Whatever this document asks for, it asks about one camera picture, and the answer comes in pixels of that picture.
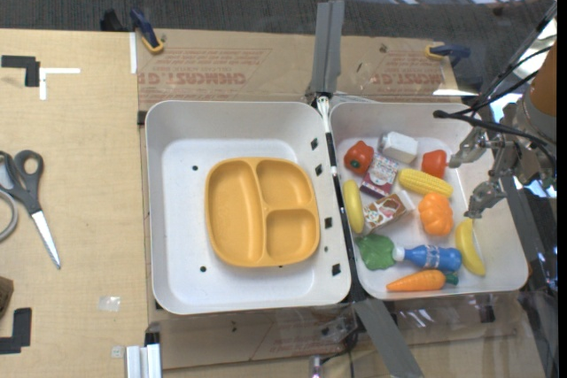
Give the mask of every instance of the blue clamp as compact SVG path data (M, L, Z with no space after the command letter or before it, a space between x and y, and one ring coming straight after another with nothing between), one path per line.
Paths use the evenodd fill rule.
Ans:
M163 42L156 36L153 27L145 18L141 10L132 8L130 10L130 18L134 29L139 28L142 32L142 43L152 54L159 54L163 51Z
M470 49L459 44L442 44L435 47L425 46L425 55L435 60L450 57L451 65L456 66L461 61L461 58L470 56Z

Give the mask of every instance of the water bottle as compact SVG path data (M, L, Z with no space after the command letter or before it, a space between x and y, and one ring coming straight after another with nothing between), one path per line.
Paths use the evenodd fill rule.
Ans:
M462 255L458 249L428 244L417 246L413 249L396 246L393 249L392 255L396 261L409 260L421 268L434 268L451 273L457 271L462 263Z

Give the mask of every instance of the white tray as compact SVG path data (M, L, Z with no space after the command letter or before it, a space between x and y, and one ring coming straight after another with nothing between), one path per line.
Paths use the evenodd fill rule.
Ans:
M345 298L351 275L315 109L302 103L165 101L148 111L146 142L152 285L164 309L228 312L333 305ZM310 258L242 268L215 255L206 230L206 176L218 162L239 157L289 159L310 175L321 224Z
M330 126L341 181L354 179L360 184L361 177L345 168L343 157L358 140L363 140L376 148L382 133L396 131L414 137L418 141L417 158L411 165L400 164L400 168L409 166L419 170L423 153L426 151L443 149L447 152L447 156L457 152L462 139L470 132L470 126L459 120L434 119L432 113L438 109L457 112L464 108L466 106L461 104L342 103L336 105L331 110ZM464 219L463 214L467 210L472 190L488 178L487 172L492 165L493 157L488 151L475 163L463 164L457 169L446 169L444 179L454 187L451 206L455 225ZM399 189L399 183L396 181L392 192ZM410 191L408 194L417 206L422 196ZM373 201L371 196L364 193L361 194L361 198L363 204ZM358 246L355 245L356 266L361 285L370 295L383 300L511 291L522 287L528 277L528 267L508 202L502 200L493 208L486 209L482 219L474 221L474 232L481 257L485 262L484 277L474 275L462 266L458 273L457 286L447 285L439 291L390 293L385 289L387 283L419 269L403 262L386 270L370 271L362 262ZM454 230L449 236L438 238L424 233L417 208L411 214L384 227L379 233L407 248L426 243L454 247Z

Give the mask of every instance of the orange plate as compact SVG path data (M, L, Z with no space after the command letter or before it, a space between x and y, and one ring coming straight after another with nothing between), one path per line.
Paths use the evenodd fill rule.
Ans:
M216 254L235 266L281 266L319 244L313 185L294 162L233 158L206 177L206 227Z

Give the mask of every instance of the banana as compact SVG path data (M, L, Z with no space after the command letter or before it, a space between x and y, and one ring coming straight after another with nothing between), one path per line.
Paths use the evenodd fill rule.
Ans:
M462 255L462 264L473 274L485 275L485 264L477 253L474 238L472 236L472 219L466 218L454 232L456 248Z
M354 233L361 233L364 228L364 212L362 211L361 192L355 180L343 184L346 217Z

